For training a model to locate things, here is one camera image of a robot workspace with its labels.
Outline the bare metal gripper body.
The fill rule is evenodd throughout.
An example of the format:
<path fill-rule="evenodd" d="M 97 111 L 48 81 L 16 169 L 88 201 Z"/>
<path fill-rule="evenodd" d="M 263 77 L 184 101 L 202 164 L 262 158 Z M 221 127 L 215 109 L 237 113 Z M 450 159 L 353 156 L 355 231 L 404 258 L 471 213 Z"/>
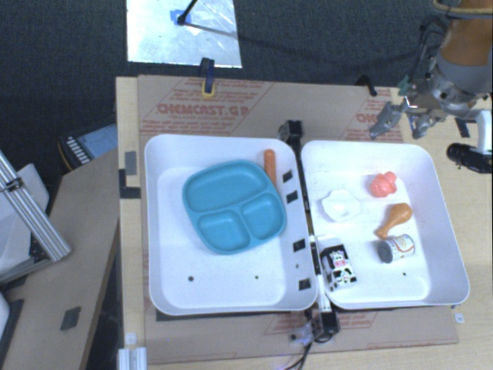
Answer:
<path fill-rule="evenodd" d="M 476 108 L 479 96 L 462 91 L 441 78 L 423 78 L 410 84 L 404 95 L 409 108 L 406 114 L 421 121 L 444 121 L 453 116 L 475 120 L 481 110 Z"/>

